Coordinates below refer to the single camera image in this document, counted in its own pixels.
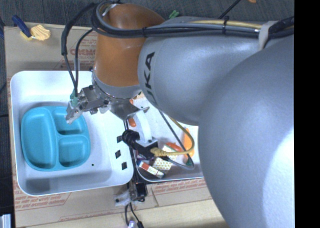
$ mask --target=blue plastic plate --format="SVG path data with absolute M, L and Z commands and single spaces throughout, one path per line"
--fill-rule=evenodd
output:
M 82 165 L 91 150 L 83 116 L 67 124 L 64 106 L 41 106 L 27 111 L 21 121 L 25 161 L 39 171 L 60 171 Z

